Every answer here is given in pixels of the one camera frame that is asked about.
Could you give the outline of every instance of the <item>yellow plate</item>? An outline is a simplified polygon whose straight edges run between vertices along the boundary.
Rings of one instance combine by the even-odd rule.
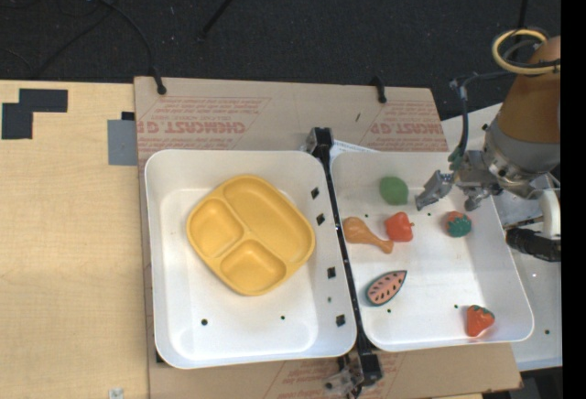
[[[191,246],[223,282],[242,295],[263,295],[304,265],[313,228],[285,195],[255,175],[223,182],[187,219]]]

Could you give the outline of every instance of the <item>wooden surface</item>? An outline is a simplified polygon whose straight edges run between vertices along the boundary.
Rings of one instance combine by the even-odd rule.
[[[137,169],[107,148],[133,86],[0,81],[0,102],[20,87],[67,89],[69,110],[0,140],[0,396],[146,398]]]

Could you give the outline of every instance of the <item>watermelon slice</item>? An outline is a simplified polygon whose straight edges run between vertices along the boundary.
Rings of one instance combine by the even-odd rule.
[[[383,305],[399,292],[405,283],[407,271],[392,271],[376,278],[366,289],[366,296],[373,305]]]

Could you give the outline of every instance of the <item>white tray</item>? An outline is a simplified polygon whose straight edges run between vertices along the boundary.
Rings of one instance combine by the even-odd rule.
[[[413,240],[395,243],[391,254],[371,244],[346,243],[364,332],[381,350],[514,342],[526,339],[533,330],[533,314],[493,200],[485,199],[479,209],[465,212],[465,197],[454,187],[439,202],[417,210],[415,196],[435,170],[447,171],[448,165],[448,154],[429,152],[349,152],[332,161],[342,221],[361,217],[382,239],[388,239],[385,219],[399,211],[415,223]],[[378,187],[385,176],[407,183],[406,205],[392,206],[383,200]],[[442,219],[451,210],[471,218],[468,235],[453,238],[442,230]],[[401,290],[390,302],[372,306],[365,289],[393,270],[407,270]],[[469,305],[486,307],[496,317],[494,325],[477,338],[465,332]]]
[[[197,202],[241,174],[264,178],[283,192],[316,235],[309,260],[258,297],[225,285],[195,253],[185,231]],[[325,173],[316,158],[299,151],[163,150],[147,161],[145,181],[155,343],[168,364],[192,369],[337,357],[352,348],[353,306]]]

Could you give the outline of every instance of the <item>yellow cable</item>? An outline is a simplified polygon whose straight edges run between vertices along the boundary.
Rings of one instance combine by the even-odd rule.
[[[544,66],[544,67],[519,67],[519,66],[509,64],[500,55],[499,48],[501,47],[501,44],[503,43],[503,41],[505,39],[511,37],[512,35],[515,35],[515,36],[528,35],[533,38],[537,38],[542,43],[544,43],[548,40],[543,33],[536,31],[536,30],[533,30],[533,29],[521,28],[521,29],[512,29],[510,31],[504,32],[502,35],[500,35],[493,42],[493,58],[494,58],[494,61],[499,66],[501,66],[505,70],[509,70],[510,72],[519,73],[519,74],[523,74],[523,75],[540,75],[540,74],[550,73],[550,72],[560,72],[561,66],[560,66],[559,62],[555,66]]]

